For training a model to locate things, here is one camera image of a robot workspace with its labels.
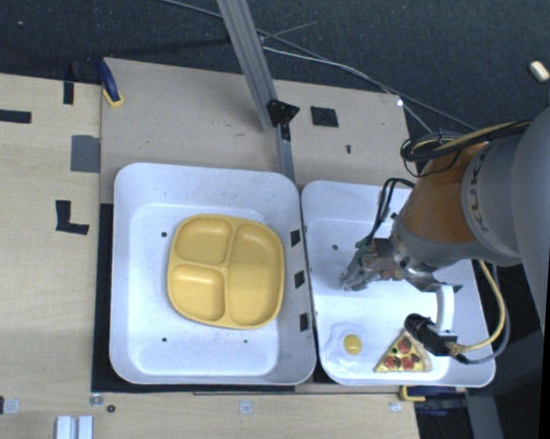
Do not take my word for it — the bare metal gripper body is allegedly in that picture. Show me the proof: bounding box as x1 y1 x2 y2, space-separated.
353 236 439 293

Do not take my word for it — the white plastic tray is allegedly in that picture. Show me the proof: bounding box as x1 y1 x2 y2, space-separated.
287 177 510 398
99 159 331 398

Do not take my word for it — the white and yellow fried egg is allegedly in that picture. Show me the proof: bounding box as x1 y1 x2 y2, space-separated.
322 320 371 379

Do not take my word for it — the yellow pizza slice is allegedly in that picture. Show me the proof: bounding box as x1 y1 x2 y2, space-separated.
372 327 436 378

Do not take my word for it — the yellow divided plate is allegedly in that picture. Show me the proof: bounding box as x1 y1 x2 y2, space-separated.
162 211 290 333

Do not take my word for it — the small beige cylinder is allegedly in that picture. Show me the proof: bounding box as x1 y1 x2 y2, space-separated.
528 60 550 85

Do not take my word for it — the black cylinder on white bracket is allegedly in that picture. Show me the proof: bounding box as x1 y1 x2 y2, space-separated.
401 279 464 359

